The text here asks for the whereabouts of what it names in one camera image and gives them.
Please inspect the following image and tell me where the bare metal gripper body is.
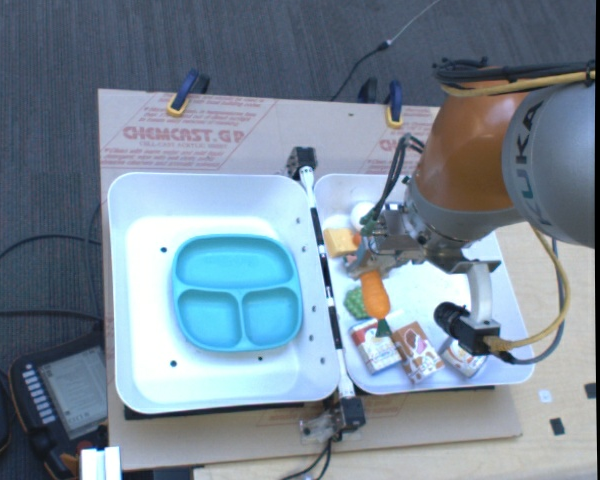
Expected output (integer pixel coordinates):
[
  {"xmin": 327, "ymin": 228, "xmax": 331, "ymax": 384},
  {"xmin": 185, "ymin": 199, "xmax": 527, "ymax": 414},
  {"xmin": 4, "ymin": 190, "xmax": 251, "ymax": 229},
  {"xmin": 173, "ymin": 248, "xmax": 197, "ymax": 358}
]
[{"xmin": 363, "ymin": 202, "xmax": 465, "ymax": 272}]

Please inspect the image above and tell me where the orange carrot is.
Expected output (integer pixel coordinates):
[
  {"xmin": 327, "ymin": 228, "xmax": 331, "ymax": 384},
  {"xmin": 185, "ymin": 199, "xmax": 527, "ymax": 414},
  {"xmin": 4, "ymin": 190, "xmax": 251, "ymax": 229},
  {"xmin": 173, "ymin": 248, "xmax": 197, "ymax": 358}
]
[{"xmin": 359, "ymin": 267, "xmax": 393, "ymax": 340}]

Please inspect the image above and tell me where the thin black and white rod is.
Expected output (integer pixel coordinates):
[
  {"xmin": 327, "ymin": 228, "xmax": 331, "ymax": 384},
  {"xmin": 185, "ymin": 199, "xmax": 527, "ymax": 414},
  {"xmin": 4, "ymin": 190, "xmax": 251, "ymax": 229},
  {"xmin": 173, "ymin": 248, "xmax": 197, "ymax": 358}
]
[{"xmin": 298, "ymin": 165, "xmax": 357, "ymax": 400}]

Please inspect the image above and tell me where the yellow cheese wedge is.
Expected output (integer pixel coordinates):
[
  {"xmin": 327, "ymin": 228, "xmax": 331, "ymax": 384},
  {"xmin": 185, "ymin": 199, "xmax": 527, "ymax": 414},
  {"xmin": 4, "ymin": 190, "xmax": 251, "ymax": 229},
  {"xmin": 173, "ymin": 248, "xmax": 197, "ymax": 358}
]
[{"xmin": 322, "ymin": 226, "xmax": 360, "ymax": 260}]

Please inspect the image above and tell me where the green broccoli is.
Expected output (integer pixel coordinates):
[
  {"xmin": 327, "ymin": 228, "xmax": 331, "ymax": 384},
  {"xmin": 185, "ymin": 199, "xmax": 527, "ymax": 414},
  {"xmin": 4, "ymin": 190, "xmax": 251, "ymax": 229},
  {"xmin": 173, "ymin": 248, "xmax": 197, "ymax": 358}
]
[{"xmin": 342, "ymin": 287, "xmax": 371, "ymax": 320}]

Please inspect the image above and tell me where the white egg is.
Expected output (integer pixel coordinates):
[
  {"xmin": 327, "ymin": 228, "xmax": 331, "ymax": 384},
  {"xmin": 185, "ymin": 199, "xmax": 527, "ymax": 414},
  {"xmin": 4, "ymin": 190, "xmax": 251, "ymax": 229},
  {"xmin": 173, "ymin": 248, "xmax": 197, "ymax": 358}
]
[{"xmin": 350, "ymin": 200, "xmax": 380, "ymax": 230}]

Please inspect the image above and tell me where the white plastic tray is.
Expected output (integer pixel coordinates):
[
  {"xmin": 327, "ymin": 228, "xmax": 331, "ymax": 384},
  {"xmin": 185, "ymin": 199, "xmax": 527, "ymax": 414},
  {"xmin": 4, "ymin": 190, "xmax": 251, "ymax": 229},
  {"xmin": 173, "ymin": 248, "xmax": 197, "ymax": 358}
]
[
  {"xmin": 313, "ymin": 172, "xmax": 537, "ymax": 396},
  {"xmin": 106, "ymin": 171, "xmax": 343, "ymax": 415}
]

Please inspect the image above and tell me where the red and white carton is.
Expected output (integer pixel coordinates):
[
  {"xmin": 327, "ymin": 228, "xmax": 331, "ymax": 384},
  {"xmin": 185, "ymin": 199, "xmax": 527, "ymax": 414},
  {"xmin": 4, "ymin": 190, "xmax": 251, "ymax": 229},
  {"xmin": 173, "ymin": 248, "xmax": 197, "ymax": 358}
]
[{"xmin": 349, "ymin": 317, "xmax": 404, "ymax": 375}]

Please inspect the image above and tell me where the brown and white carton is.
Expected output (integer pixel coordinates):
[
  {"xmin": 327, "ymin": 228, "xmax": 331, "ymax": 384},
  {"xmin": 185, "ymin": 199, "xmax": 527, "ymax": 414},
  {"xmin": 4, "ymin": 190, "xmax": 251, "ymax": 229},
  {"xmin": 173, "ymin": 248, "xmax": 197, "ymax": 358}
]
[{"xmin": 390, "ymin": 320, "xmax": 446, "ymax": 385}]

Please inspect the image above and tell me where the small white and orange can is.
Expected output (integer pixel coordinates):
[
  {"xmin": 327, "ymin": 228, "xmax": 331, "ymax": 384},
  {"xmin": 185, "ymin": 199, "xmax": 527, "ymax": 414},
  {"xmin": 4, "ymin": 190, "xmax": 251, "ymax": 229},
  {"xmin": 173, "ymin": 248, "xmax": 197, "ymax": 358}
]
[{"xmin": 439, "ymin": 338, "xmax": 489, "ymax": 380}]

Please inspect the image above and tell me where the blue divided plate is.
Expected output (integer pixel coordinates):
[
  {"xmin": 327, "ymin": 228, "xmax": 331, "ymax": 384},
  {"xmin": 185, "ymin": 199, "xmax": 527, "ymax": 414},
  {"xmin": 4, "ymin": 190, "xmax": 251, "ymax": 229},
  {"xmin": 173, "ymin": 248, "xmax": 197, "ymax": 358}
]
[{"xmin": 170, "ymin": 233, "xmax": 302, "ymax": 354}]

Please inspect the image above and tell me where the brown cardboard board red print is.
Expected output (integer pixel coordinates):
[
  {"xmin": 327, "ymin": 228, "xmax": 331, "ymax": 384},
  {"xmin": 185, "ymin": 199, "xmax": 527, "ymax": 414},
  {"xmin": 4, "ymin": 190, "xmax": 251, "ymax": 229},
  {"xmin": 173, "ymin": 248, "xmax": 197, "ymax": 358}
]
[{"xmin": 97, "ymin": 88, "xmax": 524, "ymax": 472}]

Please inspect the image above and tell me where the black cylinder on white bracket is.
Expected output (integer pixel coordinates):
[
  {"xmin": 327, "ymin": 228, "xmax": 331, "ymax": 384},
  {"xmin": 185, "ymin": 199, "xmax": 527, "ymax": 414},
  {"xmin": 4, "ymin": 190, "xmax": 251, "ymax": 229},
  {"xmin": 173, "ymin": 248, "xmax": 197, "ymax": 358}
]
[{"xmin": 432, "ymin": 260, "xmax": 503, "ymax": 357}]

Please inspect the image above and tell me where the black block with thin wires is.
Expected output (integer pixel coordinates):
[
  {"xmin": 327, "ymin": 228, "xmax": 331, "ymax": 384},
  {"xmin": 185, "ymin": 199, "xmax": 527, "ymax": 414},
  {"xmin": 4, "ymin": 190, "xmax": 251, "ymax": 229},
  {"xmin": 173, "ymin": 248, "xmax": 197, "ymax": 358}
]
[
  {"xmin": 338, "ymin": 396, "xmax": 368, "ymax": 430},
  {"xmin": 286, "ymin": 145, "xmax": 318, "ymax": 177}
]

